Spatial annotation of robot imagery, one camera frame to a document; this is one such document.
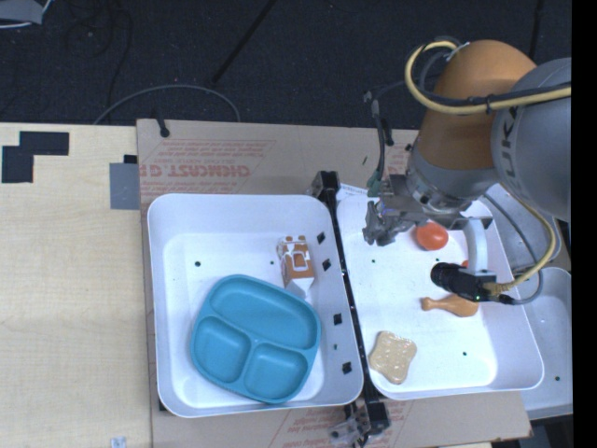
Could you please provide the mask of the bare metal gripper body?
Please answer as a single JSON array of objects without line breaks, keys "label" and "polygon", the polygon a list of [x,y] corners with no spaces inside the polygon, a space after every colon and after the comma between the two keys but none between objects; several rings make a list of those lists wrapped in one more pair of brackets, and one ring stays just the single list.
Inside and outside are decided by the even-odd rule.
[{"label": "bare metal gripper body", "polygon": [[387,232],[404,232],[429,220],[450,229],[472,200],[433,189],[417,176],[390,175],[379,186],[375,221]]}]

